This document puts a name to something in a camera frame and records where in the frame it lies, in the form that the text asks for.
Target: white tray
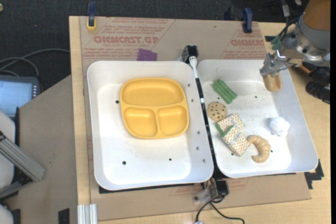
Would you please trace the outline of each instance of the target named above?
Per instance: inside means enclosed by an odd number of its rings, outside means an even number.
[[[238,95],[226,107],[228,114],[238,113],[245,123],[246,127],[241,134],[244,137],[260,135],[271,145],[270,156],[264,163],[252,160],[252,155],[258,155],[252,145],[242,156],[237,157],[218,137],[215,122],[209,118],[218,168],[224,175],[233,178],[314,170],[318,157],[289,71],[280,73],[282,89],[269,92],[259,73],[262,66],[262,60],[204,60],[197,67],[206,106],[214,101],[226,104],[218,99],[219,95],[212,87],[217,79],[225,81]],[[285,137],[271,134],[270,120],[279,116],[290,123]]]
[[[174,138],[145,140],[130,135],[122,120],[119,94],[134,78],[163,77],[184,89],[190,114],[187,131]],[[207,181],[214,165],[200,98],[190,66],[178,61],[97,61],[87,72],[93,164],[107,190]]]

